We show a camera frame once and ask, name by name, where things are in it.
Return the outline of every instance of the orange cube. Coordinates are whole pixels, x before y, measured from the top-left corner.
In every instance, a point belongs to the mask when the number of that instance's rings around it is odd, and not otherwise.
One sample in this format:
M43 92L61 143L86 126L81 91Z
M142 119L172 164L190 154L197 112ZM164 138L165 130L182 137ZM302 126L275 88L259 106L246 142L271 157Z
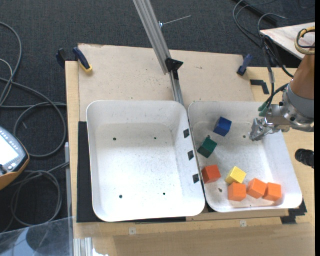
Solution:
M228 200L241 202L247 197L247 186L234 182L228 187Z
M265 194L263 199L269 201L277 201L282 197L282 189L280 184L268 183L266 185Z
M264 183L263 181L257 178L254 178L248 183L248 188L246 190L246 193L255 199L259 199L265 195L266 189L267 189L266 183Z
M202 169L203 183L208 184L216 182L221 178L221 173L219 171L218 165L210 165Z

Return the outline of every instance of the clamp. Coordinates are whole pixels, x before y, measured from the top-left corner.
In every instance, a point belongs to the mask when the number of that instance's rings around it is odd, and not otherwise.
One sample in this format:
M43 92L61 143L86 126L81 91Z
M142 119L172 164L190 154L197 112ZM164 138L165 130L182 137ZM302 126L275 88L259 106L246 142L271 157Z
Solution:
M73 48L73 53L75 55L75 60L80 61L80 67L86 72L90 73L92 71L92 66L87 61L87 58L82 53L81 50L79 50L78 47ZM71 59L67 58L66 52L63 48L59 49L56 54L56 60L58 61L59 65L65 69L66 67L66 61L71 61Z

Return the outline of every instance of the wooden block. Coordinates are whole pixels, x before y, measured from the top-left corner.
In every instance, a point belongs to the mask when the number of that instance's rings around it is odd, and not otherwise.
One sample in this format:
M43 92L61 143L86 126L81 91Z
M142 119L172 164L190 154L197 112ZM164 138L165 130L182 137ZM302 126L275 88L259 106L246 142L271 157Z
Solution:
M209 158L211 154L214 152L216 146L218 144L214 142L209 137L205 138L200 148L197 150L197 152L201 155L203 155L205 158Z
M229 174L226 177L225 182L228 184L242 183L244 182L246 176L247 174L243 170L235 166L229 171Z
M269 201L277 201L282 197L282 188L280 184L268 183L266 185L265 194L263 199Z
M232 122L224 117L220 117L216 123L213 132L225 137L230 131Z
M206 166L201 172L204 184L216 182L221 178L221 173L217 165Z
M241 202L247 197L246 184L232 183L228 187L228 200Z
M248 188L246 190L246 193L255 199L259 199L265 195L266 189L267 189L266 183L264 183L263 181L257 178L254 178L248 183Z

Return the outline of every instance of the aluminum rod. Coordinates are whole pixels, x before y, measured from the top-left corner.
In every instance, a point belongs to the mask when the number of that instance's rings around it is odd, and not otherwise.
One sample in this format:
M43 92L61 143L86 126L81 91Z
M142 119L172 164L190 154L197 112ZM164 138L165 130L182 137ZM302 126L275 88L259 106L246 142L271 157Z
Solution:
M159 60L163 73L167 74L169 71L165 61L167 58L171 58L171 55L152 4L150 0L133 0L133 2Z
M170 80L171 80L174 100L184 106L185 104L184 104L184 99L182 97L180 82L179 80L175 79L173 71L170 72Z

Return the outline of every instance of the dark carpet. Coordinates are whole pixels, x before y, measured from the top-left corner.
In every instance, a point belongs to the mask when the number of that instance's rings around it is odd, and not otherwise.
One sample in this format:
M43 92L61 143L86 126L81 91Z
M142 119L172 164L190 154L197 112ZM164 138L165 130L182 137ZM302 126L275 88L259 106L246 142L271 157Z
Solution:
M315 0L253 1L264 13L273 16L277 27L309 23L314 20ZM236 3L233 0L161 0L152 1L157 18L166 23L191 15L164 26L163 33L169 49L197 52L253 55L252 67L265 67L261 49L237 28L233 20ZM259 17L244 9L239 22L255 35L258 34ZM74 59L72 49L78 43L151 48L151 44L131 0L1 0L0 22L12 27L22 42L22 60L14 81L37 90L54 102L66 103L65 72L56 60L56 53L63 48ZM261 29L275 26L262 21ZM252 36L256 43L258 38ZM284 65L297 68L300 61L279 49ZM17 64L19 45L14 34L0 25L0 59L12 67ZM0 61L0 77L10 78L10 70ZM0 82L0 94L4 87ZM34 105L43 100L26 91L13 87L4 105ZM0 108L0 126L13 132L22 109ZM66 118L66 108L61 108ZM50 153L63 140L63 124L52 107L34 109L17 128L16 136L27 150L36 155ZM44 159L32 158L27 170L50 170L65 162L62 147L56 154ZM62 207L55 218L68 216L66 175L64 170L53 172L60 184ZM0 232L11 222L11 200L17 191L11 185L0 191ZM29 224L40 224L50 219L56 209L58 193L46 178L36 178L20 192L16 216ZM7 230L23 228L16 220Z

